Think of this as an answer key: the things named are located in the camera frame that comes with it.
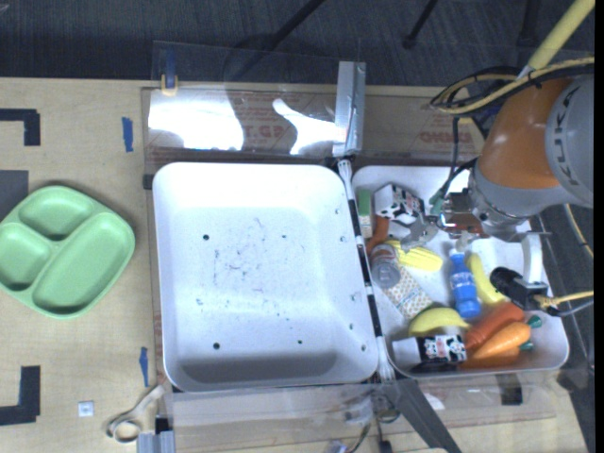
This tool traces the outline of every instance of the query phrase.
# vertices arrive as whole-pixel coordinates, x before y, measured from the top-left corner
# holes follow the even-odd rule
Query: orange carrot
[[[474,359],[484,359],[518,347],[530,339],[531,327],[524,322],[512,322],[496,332],[475,353]]]
[[[520,356],[520,349],[518,347],[512,347],[505,351],[484,359],[476,359],[476,357],[469,357],[466,361],[460,363],[461,369],[483,369],[489,367],[502,367],[514,364]]]
[[[496,304],[477,324],[472,326],[463,338],[463,343],[468,351],[479,348],[493,334],[512,322],[524,320],[525,314],[512,302]]]
[[[376,217],[376,229],[374,230],[373,236],[369,239],[369,242],[367,242],[367,245],[365,246],[367,255],[371,254],[371,251],[374,249],[374,246],[386,242],[386,239],[388,239],[389,226],[390,220],[388,218],[386,218],[385,216]]]

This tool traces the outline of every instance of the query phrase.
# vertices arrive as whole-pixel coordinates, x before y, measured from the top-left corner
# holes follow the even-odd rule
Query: yellow tube
[[[575,0],[532,55],[528,67],[545,67],[595,6],[596,0]]]

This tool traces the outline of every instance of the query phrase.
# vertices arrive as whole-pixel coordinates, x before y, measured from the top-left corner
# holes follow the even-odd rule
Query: wooden table
[[[0,427],[0,450],[23,452],[135,451],[105,434],[107,422],[148,392],[139,365],[149,354],[156,381],[147,194],[143,189],[141,91],[149,81],[0,79],[0,109],[36,109],[42,145],[24,146],[23,124],[0,122],[0,169],[27,170],[29,190],[53,183],[73,186],[106,204],[133,227],[134,255],[109,293],[88,313],[56,320],[0,294],[0,405],[16,404],[21,366],[42,370],[41,414],[35,423]],[[132,121],[133,151],[126,152],[122,118]],[[555,414],[529,422],[451,428],[463,451],[586,451],[568,394],[546,378]],[[78,417],[78,402],[93,401],[94,415]],[[455,424],[448,411],[445,423]],[[150,408],[143,429],[154,426]],[[414,432],[389,437],[395,451],[423,450]],[[324,451],[325,443],[254,448],[272,453]],[[195,451],[182,444],[179,451]],[[377,451],[366,441],[360,452]]]

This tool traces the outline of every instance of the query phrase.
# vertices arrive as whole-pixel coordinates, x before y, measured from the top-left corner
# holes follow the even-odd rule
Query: yellow banana
[[[437,254],[421,246],[415,246],[409,252],[400,247],[398,240],[386,242],[396,250],[398,264],[405,267],[415,267],[430,272],[436,272],[443,266],[443,259]]]
[[[484,267],[482,266],[482,260],[480,255],[477,253],[471,253],[465,260],[465,264],[472,272],[474,276],[474,282],[476,283],[476,292],[478,298],[483,304],[492,306],[498,302],[508,300],[504,294],[498,292],[495,287],[491,284],[491,280],[484,273]]]
[[[410,336],[424,336],[442,327],[469,328],[459,313],[450,307],[426,309],[416,315],[409,324]]]

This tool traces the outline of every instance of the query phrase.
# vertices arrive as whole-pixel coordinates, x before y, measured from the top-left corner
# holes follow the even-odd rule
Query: green plate
[[[0,223],[0,288],[44,315],[78,317],[109,291],[134,245],[130,225],[98,201],[41,188]]]

